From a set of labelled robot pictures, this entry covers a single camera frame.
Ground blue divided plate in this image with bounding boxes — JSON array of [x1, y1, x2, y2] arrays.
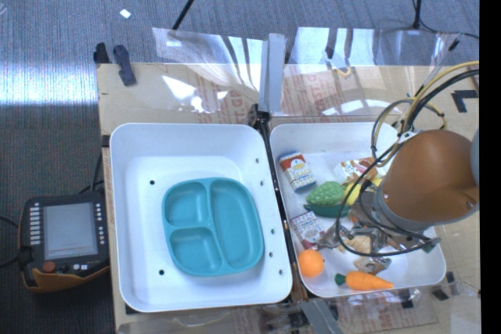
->
[[160, 177, 265, 278]]

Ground tan bread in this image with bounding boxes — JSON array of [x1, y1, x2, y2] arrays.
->
[[344, 234, 373, 256]]

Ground red and white carton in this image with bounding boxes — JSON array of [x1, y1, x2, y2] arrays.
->
[[278, 151, 318, 193]]

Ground white printed packet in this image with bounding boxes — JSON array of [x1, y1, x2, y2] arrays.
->
[[333, 157, 380, 185]]

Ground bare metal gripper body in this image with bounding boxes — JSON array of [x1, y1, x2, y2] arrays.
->
[[341, 189, 397, 258]]

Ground green bowl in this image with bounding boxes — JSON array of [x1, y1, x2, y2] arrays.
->
[[302, 203, 350, 219]]

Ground green grapes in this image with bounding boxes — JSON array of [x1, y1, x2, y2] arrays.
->
[[305, 181, 347, 207]]

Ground orange fruit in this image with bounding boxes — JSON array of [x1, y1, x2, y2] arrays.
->
[[297, 248, 326, 279]]

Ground yellow banana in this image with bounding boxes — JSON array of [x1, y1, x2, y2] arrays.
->
[[343, 181, 363, 207]]

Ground red and white packet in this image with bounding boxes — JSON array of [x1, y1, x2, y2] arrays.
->
[[290, 210, 326, 250]]

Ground white plastic tray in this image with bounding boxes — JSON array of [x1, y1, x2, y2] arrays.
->
[[269, 121, 448, 300], [109, 122, 294, 314]]

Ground black block with wires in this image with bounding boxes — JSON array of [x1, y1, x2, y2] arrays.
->
[[247, 102, 272, 127]]

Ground orange carrot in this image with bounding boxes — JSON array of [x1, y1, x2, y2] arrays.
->
[[333, 270, 395, 292]]

